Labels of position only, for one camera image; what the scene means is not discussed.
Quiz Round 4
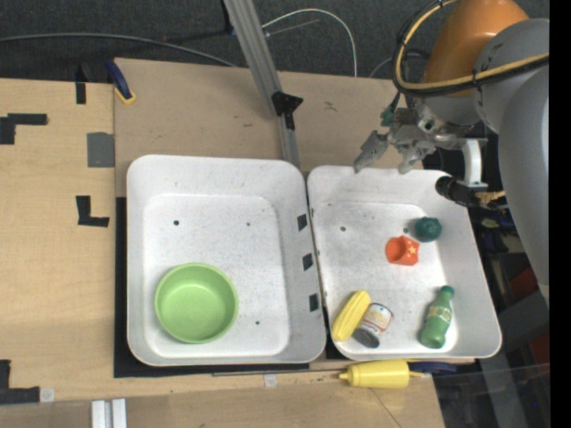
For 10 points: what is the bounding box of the yellow mustard bottle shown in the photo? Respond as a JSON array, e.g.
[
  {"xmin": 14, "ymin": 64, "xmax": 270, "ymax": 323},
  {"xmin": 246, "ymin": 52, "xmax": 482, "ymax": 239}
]
[{"xmin": 337, "ymin": 358, "xmax": 425, "ymax": 390}]

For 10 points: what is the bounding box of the green bowl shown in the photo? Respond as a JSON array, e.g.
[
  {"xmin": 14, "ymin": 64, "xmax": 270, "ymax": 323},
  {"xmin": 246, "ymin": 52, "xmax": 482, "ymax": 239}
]
[{"xmin": 153, "ymin": 261, "xmax": 240, "ymax": 345}]

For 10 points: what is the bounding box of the black cylinder on white bracket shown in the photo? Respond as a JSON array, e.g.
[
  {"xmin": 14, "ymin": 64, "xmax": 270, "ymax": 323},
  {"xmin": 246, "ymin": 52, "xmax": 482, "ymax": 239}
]
[{"xmin": 434, "ymin": 136, "xmax": 490, "ymax": 208}]

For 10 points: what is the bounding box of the dark green round toy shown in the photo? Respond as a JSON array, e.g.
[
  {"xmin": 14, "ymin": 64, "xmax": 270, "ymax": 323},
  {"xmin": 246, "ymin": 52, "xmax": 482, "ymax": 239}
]
[{"xmin": 414, "ymin": 216, "xmax": 443, "ymax": 243}]

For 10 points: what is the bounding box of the green bottle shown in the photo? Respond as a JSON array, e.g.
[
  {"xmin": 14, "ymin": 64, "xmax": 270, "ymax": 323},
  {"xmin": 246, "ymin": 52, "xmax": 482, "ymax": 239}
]
[{"xmin": 418, "ymin": 284, "xmax": 456, "ymax": 350}]

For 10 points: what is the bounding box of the yellow corn cob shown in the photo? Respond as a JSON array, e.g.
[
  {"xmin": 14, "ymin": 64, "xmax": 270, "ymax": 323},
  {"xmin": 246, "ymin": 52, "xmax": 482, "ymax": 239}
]
[{"xmin": 330, "ymin": 289, "xmax": 372, "ymax": 342}]

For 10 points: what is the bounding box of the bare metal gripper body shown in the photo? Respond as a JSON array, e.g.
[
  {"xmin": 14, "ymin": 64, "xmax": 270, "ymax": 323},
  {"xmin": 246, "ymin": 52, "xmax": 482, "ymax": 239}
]
[{"xmin": 385, "ymin": 105, "xmax": 470, "ymax": 152}]

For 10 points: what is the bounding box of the brown cardboard board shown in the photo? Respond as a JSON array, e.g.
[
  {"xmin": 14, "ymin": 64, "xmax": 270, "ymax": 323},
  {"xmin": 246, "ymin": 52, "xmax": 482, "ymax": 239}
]
[{"xmin": 112, "ymin": 56, "xmax": 476, "ymax": 396}]

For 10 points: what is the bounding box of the small white can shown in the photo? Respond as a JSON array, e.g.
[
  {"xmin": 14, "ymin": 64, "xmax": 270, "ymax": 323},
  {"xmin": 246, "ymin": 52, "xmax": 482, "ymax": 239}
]
[{"xmin": 352, "ymin": 302, "xmax": 394, "ymax": 350}]

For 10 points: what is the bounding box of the orange cup with star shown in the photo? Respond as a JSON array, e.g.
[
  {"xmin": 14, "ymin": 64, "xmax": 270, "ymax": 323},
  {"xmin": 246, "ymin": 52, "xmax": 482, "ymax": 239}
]
[{"xmin": 385, "ymin": 235, "xmax": 421, "ymax": 267}]

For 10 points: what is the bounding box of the white plastic tray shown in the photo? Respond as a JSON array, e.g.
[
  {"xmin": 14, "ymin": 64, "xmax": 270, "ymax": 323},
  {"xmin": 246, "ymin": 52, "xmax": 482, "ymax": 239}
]
[
  {"xmin": 306, "ymin": 163, "xmax": 503, "ymax": 362},
  {"xmin": 125, "ymin": 153, "xmax": 327, "ymax": 367}
]

